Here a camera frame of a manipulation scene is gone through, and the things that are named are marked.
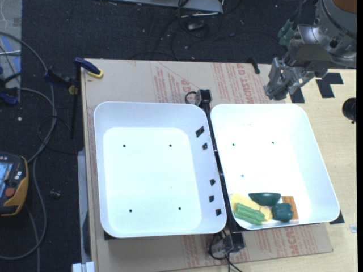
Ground white plastic tray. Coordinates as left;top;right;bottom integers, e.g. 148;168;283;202
210;103;341;231
92;100;229;239

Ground yellow toy food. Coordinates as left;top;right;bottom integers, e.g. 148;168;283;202
230;193;274;222

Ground dark green bowl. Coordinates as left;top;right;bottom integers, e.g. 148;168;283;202
248;192;282;207

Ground green toy beans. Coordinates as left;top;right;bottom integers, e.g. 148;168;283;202
233;202;266;226

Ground thin black rod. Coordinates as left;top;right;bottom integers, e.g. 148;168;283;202
201;100;238;234

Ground black block with thin wires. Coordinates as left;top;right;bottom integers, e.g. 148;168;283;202
223;232;246;252
195;88;213;106

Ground orange brown biscuit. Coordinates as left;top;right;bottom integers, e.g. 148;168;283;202
281;195;299;221

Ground brown cardboard board red print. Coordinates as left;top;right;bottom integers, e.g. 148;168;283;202
81;57;334;271

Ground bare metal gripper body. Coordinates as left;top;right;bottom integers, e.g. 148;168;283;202
285;24;357;78

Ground green bell pepper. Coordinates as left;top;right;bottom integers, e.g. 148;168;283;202
272;202;294;223

